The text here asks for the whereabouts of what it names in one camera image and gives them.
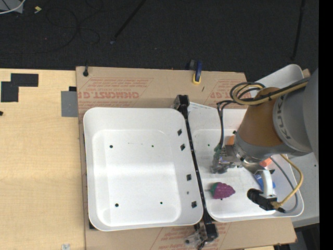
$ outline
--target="blue and yellow clamp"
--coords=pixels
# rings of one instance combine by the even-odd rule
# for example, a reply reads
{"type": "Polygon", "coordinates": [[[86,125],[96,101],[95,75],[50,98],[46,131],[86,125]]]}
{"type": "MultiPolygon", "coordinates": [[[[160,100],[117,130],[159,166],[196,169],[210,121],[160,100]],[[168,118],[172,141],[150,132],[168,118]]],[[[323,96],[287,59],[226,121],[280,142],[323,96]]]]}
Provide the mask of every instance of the blue and yellow clamp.
{"type": "Polygon", "coordinates": [[[193,74],[193,83],[198,85],[201,83],[201,71],[202,71],[202,63],[198,60],[196,73],[193,74]]]}

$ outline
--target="black mat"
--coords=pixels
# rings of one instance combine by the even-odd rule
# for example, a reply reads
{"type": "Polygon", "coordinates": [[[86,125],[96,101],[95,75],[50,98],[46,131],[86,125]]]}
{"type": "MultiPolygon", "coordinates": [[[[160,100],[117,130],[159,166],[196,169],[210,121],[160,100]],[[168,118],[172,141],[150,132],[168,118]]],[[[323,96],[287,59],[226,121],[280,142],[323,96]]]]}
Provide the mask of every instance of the black mat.
{"type": "Polygon", "coordinates": [[[318,67],[319,0],[306,0],[294,61],[301,0],[147,0],[110,44],[140,1],[27,0],[23,14],[0,15],[0,67],[184,69],[194,59],[251,81],[318,67]]]}

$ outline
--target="cardboard sheet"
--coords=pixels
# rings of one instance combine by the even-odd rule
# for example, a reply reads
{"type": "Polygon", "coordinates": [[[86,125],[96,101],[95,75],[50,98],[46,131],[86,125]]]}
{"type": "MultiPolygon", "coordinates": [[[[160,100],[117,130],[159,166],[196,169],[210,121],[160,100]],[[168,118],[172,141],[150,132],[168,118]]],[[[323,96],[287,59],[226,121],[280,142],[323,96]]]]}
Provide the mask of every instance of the cardboard sheet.
{"type": "MultiPolygon", "coordinates": [[[[203,71],[201,83],[192,83],[193,71],[89,67],[76,68],[81,144],[82,185],[87,250],[190,250],[184,238],[193,226],[135,229],[102,232],[89,228],[83,116],[93,107],[170,107],[178,94],[187,94],[191,102],[216,107],[229,99],[230,89],[246,81],[243,73],[203,71]]],[[[296,241],[289,218],[217,223],[219,238],[207,250],[227,250],[296,241]]]]}

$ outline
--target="white tray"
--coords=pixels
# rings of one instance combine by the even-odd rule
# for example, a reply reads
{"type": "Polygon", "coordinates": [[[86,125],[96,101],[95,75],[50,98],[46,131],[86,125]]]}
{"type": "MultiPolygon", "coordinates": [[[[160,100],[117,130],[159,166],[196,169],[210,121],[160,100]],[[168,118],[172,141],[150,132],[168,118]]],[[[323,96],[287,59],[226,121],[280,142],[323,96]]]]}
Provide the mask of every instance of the white tray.
{"type": "Polygon", "coordinates": [[[83,121],[88,212],[98,230],[200,221],[203,208],[181,113],[92,108],[83,121]]]}
{"type": "MultiPolygon", "coordinates": [[[[224,142],[237,130],[246,112],[245,109],[225,109],[223,111],[224,123],[224,142]]],[[[212,174],[210,166],[212,165],[214,148],[220,141],[221,123],[216,109],[195,109],[189,114],[189,124],[193,138],[195,154],[198,162],[201,181],[204,189],[207,210],[209,215],[220,222],[276,218],[276,217],[294,217],[303,212],[303,200],[300,192],[298,195],[298,204],[291,213],[283,214],[275,210],[265,211],[259,205],[247,198],[247,191],[250,188],[260,190],[260,186],[253,175],[245,168],[232,168],[224,174],[212,174]],[[234,188],[235,194],[223,200],[213,199],[209,192],[210,186],[216,182],[226,183],[234,188]]],[[[284,169],[291,180],[293,186],[296,186],[296,180],[291,166],[279,155],[274,159],[284,169]]],[[[290,192],[291,186],[282,172],[271,163],[269,168],[275,169],[272,179],[276,184],[274,189],[278,201],[284,199],[290,192]]],[[[295,205],[296,199],[293,196],[284,205],[284,209],[291,209],[295,205]]]]}

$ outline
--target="yellow clip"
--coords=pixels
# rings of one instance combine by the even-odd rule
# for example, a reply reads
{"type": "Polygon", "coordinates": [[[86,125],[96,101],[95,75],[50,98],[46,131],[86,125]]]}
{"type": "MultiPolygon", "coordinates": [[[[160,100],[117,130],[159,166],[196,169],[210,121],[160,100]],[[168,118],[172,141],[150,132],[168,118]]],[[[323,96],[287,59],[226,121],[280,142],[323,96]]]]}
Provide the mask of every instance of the yellow clip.
{"type": "Polygon", "coordinates": [[[201,75],[200,75],[199,81],[196,81],[196,74],[194,73],[193,74],[193,83],[195,85],[199,85],[201,83],[201,75]]]}

